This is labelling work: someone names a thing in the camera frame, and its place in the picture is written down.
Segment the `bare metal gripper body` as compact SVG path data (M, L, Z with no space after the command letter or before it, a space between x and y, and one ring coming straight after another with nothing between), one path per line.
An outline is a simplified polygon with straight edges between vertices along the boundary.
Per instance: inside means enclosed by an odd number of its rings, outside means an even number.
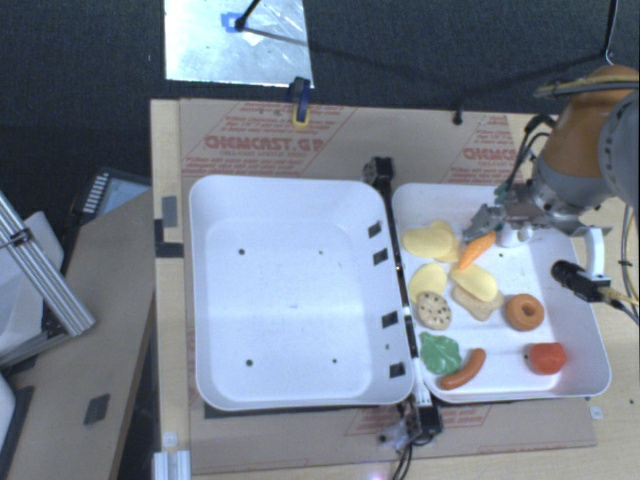
M551 228L568 237L585 237L592 230L607 236L612 231L611 226L583 223L580 218L585 210L569 204L548 188L511 187L497 196L495 203L504 208L504 222L496 231L511 232L517 237Z

